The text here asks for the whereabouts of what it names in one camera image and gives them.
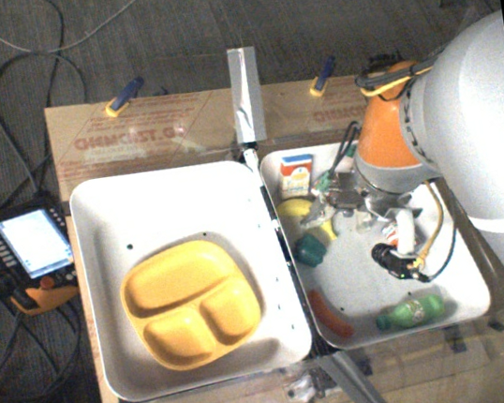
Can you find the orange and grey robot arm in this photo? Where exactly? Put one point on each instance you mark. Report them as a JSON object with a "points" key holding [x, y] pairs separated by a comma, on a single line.
{"points": [[466, 114]]}

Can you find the brown cardboard board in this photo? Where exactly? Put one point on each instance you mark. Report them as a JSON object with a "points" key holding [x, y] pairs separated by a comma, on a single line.
{"points": [[137, 138]]}

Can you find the white plastic tray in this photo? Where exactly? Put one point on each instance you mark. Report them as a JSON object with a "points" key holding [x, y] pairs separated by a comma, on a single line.
{"points": [[162, 200], [364, 282]]}

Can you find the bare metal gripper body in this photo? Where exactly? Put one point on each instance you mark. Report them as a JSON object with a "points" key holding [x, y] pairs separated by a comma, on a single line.
{"points": [[348, 197]]}

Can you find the green plastic bottle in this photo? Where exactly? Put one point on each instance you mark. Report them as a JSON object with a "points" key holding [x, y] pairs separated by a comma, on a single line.
{"points": [[412, 312]]}

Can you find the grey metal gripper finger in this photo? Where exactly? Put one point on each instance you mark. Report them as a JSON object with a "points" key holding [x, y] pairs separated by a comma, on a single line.
{"points": [[313, 220], [322, 204]]}

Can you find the red and white can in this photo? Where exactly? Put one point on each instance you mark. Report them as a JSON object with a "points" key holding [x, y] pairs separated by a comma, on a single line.
{"points": [[390, 233]]}

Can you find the red sausage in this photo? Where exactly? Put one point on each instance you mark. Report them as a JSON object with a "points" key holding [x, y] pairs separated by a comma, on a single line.
{"points": [[329, 314]]}

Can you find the white red and blue carton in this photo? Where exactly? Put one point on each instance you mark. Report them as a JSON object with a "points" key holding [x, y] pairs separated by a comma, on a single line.
{"points": [[296, 174]]}

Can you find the yellow banana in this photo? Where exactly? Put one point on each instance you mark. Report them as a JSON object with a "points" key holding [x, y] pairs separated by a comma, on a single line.
{"points": [[292, 209]]}

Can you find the black cylinder on white bracket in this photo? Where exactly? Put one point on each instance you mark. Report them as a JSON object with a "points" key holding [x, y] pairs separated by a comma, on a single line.
{"points": [[391, 259]]}

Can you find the yellow divided plate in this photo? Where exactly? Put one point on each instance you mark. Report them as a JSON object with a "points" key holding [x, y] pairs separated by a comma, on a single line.
{"points": [[187, 301]]}

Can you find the green bell pepper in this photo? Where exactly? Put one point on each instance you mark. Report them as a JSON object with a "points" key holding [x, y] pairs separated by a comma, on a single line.
{"points": [[309, 250]]}

